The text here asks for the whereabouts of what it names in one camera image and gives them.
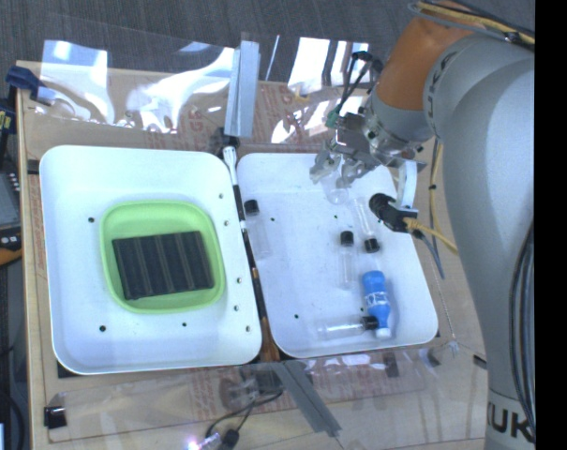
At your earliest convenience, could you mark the brown cardboard board red print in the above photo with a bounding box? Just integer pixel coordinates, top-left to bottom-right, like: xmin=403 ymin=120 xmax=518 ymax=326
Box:
xmin=14 ymin=58 xmax=489 ymax=450

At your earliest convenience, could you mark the green square bowl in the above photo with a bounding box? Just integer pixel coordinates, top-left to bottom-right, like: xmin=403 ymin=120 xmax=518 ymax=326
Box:
xmin=98 ymin=199 xmax=227 ymax=315

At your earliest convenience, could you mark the black ribbed rectangular block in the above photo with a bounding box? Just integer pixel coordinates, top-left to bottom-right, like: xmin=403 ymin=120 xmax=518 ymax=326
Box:
xmin=111 ymin=230 xmax=216 ymax=301

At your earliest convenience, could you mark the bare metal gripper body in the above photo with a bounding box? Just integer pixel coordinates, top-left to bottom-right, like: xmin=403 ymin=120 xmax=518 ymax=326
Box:
xmin=329 ymin=111 xmax=427 ymax=170

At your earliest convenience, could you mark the black block with thin wires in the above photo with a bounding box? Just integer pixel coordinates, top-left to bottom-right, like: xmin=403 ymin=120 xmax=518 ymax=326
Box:
xmin=252 ymin=367 xmax=285 ymax=396

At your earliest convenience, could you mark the thin black and white rod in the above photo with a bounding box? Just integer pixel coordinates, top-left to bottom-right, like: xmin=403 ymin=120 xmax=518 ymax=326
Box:
xmin=221 ymin=145 xmax=281 ymax=363

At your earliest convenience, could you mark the white plastic tray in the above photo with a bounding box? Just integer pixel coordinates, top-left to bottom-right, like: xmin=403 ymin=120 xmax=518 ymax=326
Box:
xmin=38 ymin=144 xmax=264 ymax=376
xmin=234 ymin=151 xmax=440 ymax=361

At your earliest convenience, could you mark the blue bottle white cap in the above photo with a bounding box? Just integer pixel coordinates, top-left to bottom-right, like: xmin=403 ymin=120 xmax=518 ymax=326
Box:
xmin=361 ymin=269 xmax=396 ymax=340

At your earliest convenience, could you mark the black cylinder on white bracket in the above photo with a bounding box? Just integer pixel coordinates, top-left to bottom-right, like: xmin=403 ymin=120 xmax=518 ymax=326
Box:
xmin=368 ymin=157 xmax=420 ymax=233

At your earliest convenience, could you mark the clear plastic bottle black cap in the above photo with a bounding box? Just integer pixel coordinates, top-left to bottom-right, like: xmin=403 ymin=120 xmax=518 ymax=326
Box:
xmin=350 ymin=196 xmax=381 ymax=254
xmin=243 ymin=198 xmax=273 ymax=260
xmin=338 ymin=230 xmax=357 ymax=291
xmin=316 ymin=315 xmax=380 ymax=342

